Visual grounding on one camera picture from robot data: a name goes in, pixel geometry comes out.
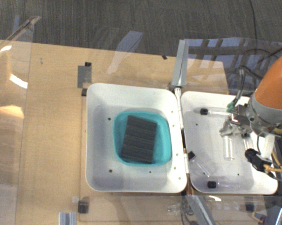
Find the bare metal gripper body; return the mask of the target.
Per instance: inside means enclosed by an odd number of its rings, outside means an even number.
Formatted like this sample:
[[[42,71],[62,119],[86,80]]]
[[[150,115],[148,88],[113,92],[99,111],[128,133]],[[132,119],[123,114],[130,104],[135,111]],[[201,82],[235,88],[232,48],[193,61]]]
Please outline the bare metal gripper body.
[[[229,122],[241,135],[252,133],[250,121],[246,116],[246,106],[237,105],[232,109],[232,114],[229,117]]]

